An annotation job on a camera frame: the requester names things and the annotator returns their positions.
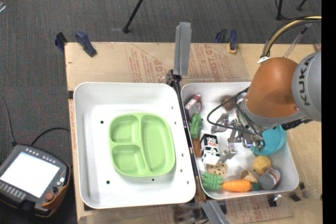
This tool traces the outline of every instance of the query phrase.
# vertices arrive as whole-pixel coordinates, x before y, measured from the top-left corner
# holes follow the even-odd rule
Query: toy carrot
[[[252,184],[246,179],[231,180],[221,184],[224,190],[246,193],[252,189]]]

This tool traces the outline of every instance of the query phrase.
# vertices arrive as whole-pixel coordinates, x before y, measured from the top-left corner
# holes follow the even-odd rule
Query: black cord
[[[6,111],[6,114],[7,114],[7,120],[8,120],[8,126],[9,126],[9,130],[10,130],[10,135],[12,137],[12,146],[16,146],[17,145],[17,142],[15,141],[15,138],[14,138],[14,135],[13,135],[13,130],[12,130],[12,124],[10,123],[11,121],[11,118],[9,117],[9,111],[8,111],[8,108],[6,106],[6,103],[5,101],[2,99],[2,97],[0,97],[0,100],[2,101],[2,104],[4,104],[5,106],[5,111]]]
[[[8,120],[8,126],[9,126],[9,130],[10,130],[10,136],[12,137],[12,146],[14,147],[14,146],[17,145],[17,142],[16,142],[16,140],[15,140],[15,138],[14,138],[14,135],[13,135],[12,124],[11,124],[11,121],[10,121],[10,120],[11,120],[11,117],[9,116],[9,111],[8,111],[8,108],[7,108],[7,106],[6,106],[5,101],[2,99],[2,97],[0,97],[0,100],[2,101],[2,103],[4,104],[4,107],[5,107],[5,111],[6,111],[6,114],[7,114],[7,120]],[[30,145],[33,146],[33,145],[35,144],[35,142],[36,142],[41,136],[43,136],[44,134],[46,134],[46,133],[48,133],[48,132],[50,132],[50,131],[53,131],[53,130],[65,130],[65,131],[70,132],[69,129],[67,129],[67,128],[63,128],[63,127],[53,127],[53,128],[49,128],[49,129],[43,131],[42,133],[40,133],[37,137],[35,137],[35,138],[33,139],[33,141],[31,142]],[[4,162],[4,160],[0,158],[0,164],[2,164],[3,162]]]
[[[36,142],[41,136],[43,136],[44,134],[46,134],[46,133],[48,133],[48,132],[50,132],[50,131],[53,131],[53,130],[65,130],[65,131],[70,132],[69,129],[67,129],[67,128],[63,128],[63,127],[53,127],[53,128],[49,128],[49,129],[43,131],[42,133],[40,133],[37,137],[35,137],[34,140],[30,143],[30,145],[33,146],[33,145],[35,144],[35,142]]]
[[[243,90],[243,91],[237,93],[236,95],[234,95],[233,97],[231,97],[230,99],[228,99],[227,101],[225,101],[224,103],[221,103],[220,105],[218,105],[218,106],[216,106],[214,109],[212,109],[212,110],[210,111],[210,113],[208,114],[208,116],[206,117],[206,120],[208,121],[208,123],[210,123],[210,124],[212,124],[212,125],[214,125],[214,126],[224,127],[224,128],[228,128],[228,129],[232,129],[232,130],[240,131],[240,132],[243,132],[243,133],[248,133],[248,134],[250,134],[250,135],[257,135],[258,133],[257,133],[256,129],[254,128],[253,124],[250,124],[250,121],[244,116],[244,113],[243,113],[241,110],[239,110],[240,113],[241,113],[242,116],[247,120],[247,122],[250,124],[250,126],[252,127],[252,129],[255,131],[255,133],[253,133],[253,132],[251,132],[251,131],[248,131],[248,130],[246,130],[246,129],[241,129],[241,128],[237,128],[237,127],[233,127],[233,126],[229,126],[229,125],[218,124],[218,123],[215,123],[215,122],[212,122],[212,121],[209,120],[210,115],[211,115],[213,112],[215,112],[217,109],[219,109],[219,108],[220,108],[221,106],[223,106],[224,104],[226,104],[226,103],[232,101],[233,99],[236,99],[236,98],[237,98],[238,96],[240,96],[242,93],[247,92],[248,89],[249,89],[249,87],[247,87],[245,90]]]
[[[237,98],[238,96],[235,96],[235,104],[237,104]],[[243,112],[242,109],[240,109],[240,107],[238,105],[236,105],[237,110],[240,112],[240,114],[244,117],[244,119],[247,121],[247,123],[249,124],[249,126],[253,129],[253,131],[258,134],[257,130],[255,129],[254,125],[251,123],[251,121],[248,119],[248,117],[245,116],[245,113]]]

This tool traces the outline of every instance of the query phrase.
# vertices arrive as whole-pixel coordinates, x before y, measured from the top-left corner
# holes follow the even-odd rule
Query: cardboard surface
[[[66,72],[69,91],[86,81],[163,82],[174,65],[174,44],[93,42],[97,55],[90,57],[80,44],[65,45]],[[229,54],[226,44],[191,44],[189,74],[183,83],[250,81],[259,64],[262,44],[238,44],[237,53]],[[271,57],[282,57],[289,45],[273,45]],[[314,45],[297,45],[289,55],[296,62],[315,52]],[[77,219],[91,223],[188,223],[177,221],[174,207],[151,207],[125,210],[84,210],[78,182],[76,125],[73,99],[69,99],[73,171]],[[227,217],[232,223],[323,223],[321,123],[302,124],[288,131],[291,149],[300,182],[304,189],[288,194],[281,206],[269,207],[264,200],[255,202],[229,201]]]
[[[68,90],[83,82],[164,82],[174,67],[174,43],[93,42],[90,57],[79,43],[65,45]],[[241,53],[229,54],[225,44],[191,44],[187,82],[247,79]]]

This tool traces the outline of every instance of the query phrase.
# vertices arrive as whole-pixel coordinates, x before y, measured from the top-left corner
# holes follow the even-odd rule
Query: white tray
[[[195,179],[179,101],[174,89],[161,83],[86,82],[74,91],[79,188],[83,202],[106,209],[181,204],[193,199]],[[113,167],[109,124],[126,113],[154,113],[169,124],[176,162],[161,176],[129,177]]]
[[[189,83],[181,89],[181,97],[184,105],[196,94],[200,93],[203,98],[204,108],[200,112],[203,119],[202,133],[211,133],[211,124],[206,120],[208,114],[212,109],[220,104],[220,101],[225,95],[235,95],[239,91],[244,90],[250,85],[250,82],[217,82],[217,83]],[[224,108],[219,108],[211,116],[210,120],[216,122],[222,113],[227,113]],[[235,110],[233,109],[229,114],[229,120],[236,118]],[[225,150],[227,139],[231,135],[231,130],[227,129],[225,132],[216,133],[220,152]],[[226,164],[228,166],[224,181],[240,179],[240,174],[243,170],[248,169],[253,172],[252,164],[256,158],[256,154],[252,150],[243,147],[242,143],[235,143],[235,150],[238,152],[233,158],[228,159]],[[273,190],[249,191],[247,193],[234,193],[225,190],[211,190],[203,188],[205,194],[213,199],[228,199],[246,197],[252,195],[281,193],[285,191],[294,190],[299,184],[299,176],[289,150],[287,143],[277,152],[268,156],[274,168],[281,171],[281,181]],[[206,165],[202,163],[201,158],[196,158],[197,168],[202,178],[202,174],[206,172]]]

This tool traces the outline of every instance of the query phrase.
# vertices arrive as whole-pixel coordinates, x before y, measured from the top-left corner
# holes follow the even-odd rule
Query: gray bracket
[[[176,27],[174,75],[188,75],[191,43],[191,24],[180,23]]]
[[[230,224],[217,201],[207,200],[201,207],[211,224]]]

